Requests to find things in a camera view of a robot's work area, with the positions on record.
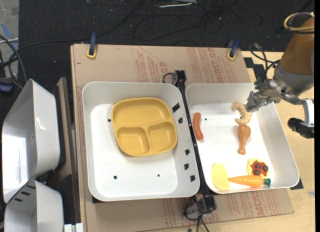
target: toy food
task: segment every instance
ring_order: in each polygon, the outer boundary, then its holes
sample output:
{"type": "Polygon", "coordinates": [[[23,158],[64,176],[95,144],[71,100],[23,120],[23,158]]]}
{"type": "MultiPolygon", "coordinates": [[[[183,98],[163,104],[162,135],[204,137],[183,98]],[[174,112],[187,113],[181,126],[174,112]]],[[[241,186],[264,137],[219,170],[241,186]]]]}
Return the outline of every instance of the toy food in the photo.
{"type": "Polygon", "coordinates": [[[238,149],[238,153],[241,155],[246,154],[246,142],[251,135],[251,129],[246,124],[240,124],[237,128],[238,137],[240,140],[240,148],[238,149]]]}
{"type": "Polygon", "coordinates": [[[201,141],[204,139],[204,135],[202,134],[200,129],[200,119],[201,119],[201,114],[199,112],[195,113],[192,119],[195,137],[198,141],[201,141]]]}
{"type": "Polygon", "coordinates": [[[248,160],[246,171],[248,175],[260,175],[263,179],[267,179],[269,177],[269,167],[265,162],[256,158],[248,160]]]}
{"type": "Polygon", "coordinates": [[[211,168],[211,178],[213,185],[219,190],[230,188],[229,176],[226,167],[222,163],[215,163],[211,168]]]}
{"type": "Polygon", "coordinates": [[[263,179],[261,176],[257,175],[243,175],[237,177],[231,177],[228,179],[230,182],[237,183],[240,185],[245,185],[253,188],[258,188],[263,184],[270,186],[270,179],[263,179]]]}
{"type": "Polygon", "coordinates": [[[252,117],[252,112],[246,111],[245,105],[240,102],[236,102],[232,105],[232,111],[239,110],[241,114],[241,118],[236,118],[235,122],[238,125],[246,125],[247,123],[250,122],[251,117],[252,117]]]}

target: yellow clamp pad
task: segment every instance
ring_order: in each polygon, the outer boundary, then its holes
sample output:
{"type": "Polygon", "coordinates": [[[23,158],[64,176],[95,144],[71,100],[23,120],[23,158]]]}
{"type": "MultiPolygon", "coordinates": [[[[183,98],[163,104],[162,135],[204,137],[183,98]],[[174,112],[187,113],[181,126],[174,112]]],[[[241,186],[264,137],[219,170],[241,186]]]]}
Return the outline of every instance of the yellow clamp pad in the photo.
{"type": "Polygon", "coordinates": [[[230,61],[234,61],[234,60],[235,60],[235,58],[236,58],[236,53],[234,53],[233,57],[230,57],[230,52],[231,52],[231,50],[229,50],[229,51],[228,51],[228,54],[227,54],[227,56],[226,56],[226,57],[227,57],[227,59],[228,59],[228,60],[230,60],[230,61]]]}
{"type": "Polygon", "coordinates": [[[89,59],[95,59],[96,58],[96,54],[97,54],[97,48],[94,48],[94,52],[93,52],[92,55],[90,55],[89,52],[90,52],[90,47],[88,48],[88,51],[86,52],[86,56],[89,59]]]}

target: toy waffle with berries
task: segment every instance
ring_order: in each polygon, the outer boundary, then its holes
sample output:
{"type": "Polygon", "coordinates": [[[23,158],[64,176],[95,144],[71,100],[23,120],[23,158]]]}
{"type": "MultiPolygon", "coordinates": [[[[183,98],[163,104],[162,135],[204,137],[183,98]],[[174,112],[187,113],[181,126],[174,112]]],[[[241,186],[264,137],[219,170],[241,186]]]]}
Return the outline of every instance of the toy waffle with berries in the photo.
{"type": "Polygon", "coordinates": [[[267,164],[256,158],[248,160],[246,171],[248,175],[260,175],[264,180],[269,177],[269,167],[267,164]]]}

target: yellow divided plate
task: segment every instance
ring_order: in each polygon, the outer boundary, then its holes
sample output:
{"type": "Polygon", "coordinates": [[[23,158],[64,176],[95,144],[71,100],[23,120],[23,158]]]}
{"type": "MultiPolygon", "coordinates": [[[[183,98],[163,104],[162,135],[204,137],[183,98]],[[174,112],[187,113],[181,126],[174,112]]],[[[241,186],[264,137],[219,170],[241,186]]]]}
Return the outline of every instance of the yellow divided plate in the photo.
{"type": "Polygon", "coordinates": [[[177,145],[174,118],[167,104],[159,98],[119,101],[112,108],[111,121],[119,148],[129,156],[160,154],[177,145]]]}

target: blue clamp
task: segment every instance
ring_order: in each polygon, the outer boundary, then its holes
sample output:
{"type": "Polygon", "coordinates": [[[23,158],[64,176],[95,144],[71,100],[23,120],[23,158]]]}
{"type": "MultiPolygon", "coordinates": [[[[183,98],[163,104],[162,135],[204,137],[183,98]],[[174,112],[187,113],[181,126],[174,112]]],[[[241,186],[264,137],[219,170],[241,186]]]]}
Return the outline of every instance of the blue clamp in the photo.
{"type": "Polygon", "coordinates": [[[89,59],[96,58],[96,54],[97,54],[96,40],[97,40],[97,33],[92,32],[92,35],[90,37],[90,47],[88,48],[88,51],[86,52],[86,56],[89,59]]]}
{"type": "Polygon", "coordinates": [[[231,46],[231,49],[228,51],[228,54],[226,57],[228,58],[228,60],[234,61],[236,58],[236,51],[239,45],[239,39],[236,38],[234,41],[230,41],[229,45],[232,45],[232,46],[231,46]]]}
{"type": "Polygon", "coordinates": [[[2,78],[0,77],[0,92],[8,93],[14,87],[12,77],[2,78]]]}

